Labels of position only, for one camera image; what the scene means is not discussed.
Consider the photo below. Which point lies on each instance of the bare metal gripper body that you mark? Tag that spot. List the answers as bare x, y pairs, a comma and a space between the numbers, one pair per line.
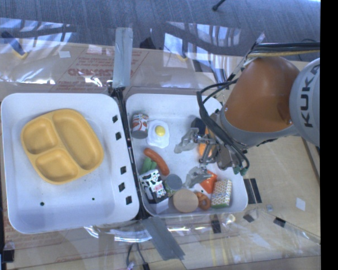
226, 157

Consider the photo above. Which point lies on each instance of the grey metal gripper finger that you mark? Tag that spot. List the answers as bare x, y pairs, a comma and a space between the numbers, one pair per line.
186, 142
196, 176

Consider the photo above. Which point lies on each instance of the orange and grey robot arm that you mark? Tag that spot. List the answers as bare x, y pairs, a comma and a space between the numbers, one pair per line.
259, 94

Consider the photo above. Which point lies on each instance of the orange rounded item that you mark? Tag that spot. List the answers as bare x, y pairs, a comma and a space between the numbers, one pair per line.
202, 148

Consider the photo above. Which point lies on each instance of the green can grey lid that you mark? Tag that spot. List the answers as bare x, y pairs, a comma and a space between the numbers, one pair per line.
173, 183

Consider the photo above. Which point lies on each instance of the brown pretzel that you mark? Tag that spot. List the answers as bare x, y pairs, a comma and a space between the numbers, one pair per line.
204, 200

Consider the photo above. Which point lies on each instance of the tan round bun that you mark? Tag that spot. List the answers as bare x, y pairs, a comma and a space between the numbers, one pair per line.
185, 200

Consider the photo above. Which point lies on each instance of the white and yellow fried egg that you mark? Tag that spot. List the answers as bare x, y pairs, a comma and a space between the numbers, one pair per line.
158, 134

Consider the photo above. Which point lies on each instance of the orange sausage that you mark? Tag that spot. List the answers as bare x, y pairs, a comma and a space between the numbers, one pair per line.
157, 160

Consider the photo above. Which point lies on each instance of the white plastic tray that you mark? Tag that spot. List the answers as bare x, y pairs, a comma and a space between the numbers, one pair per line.
180, 108
73, 207

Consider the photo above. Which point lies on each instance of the green pea pod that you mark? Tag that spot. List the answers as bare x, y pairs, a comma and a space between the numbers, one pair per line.
148, 165

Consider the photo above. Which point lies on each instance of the black and white cow carton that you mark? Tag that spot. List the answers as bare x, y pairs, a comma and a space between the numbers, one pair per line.
153, 186

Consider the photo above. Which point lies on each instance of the orange and white printed can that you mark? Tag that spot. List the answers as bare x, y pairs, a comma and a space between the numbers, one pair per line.
140, 125

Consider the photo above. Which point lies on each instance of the yellow divided plate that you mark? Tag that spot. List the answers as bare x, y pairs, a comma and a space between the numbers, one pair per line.
62, 145

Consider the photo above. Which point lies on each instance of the brown cardboard board red print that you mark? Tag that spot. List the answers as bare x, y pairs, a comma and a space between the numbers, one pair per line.
31, 87

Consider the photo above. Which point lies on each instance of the black cylinder on white bracket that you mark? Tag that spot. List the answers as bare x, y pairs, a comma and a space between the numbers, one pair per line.
198, 123

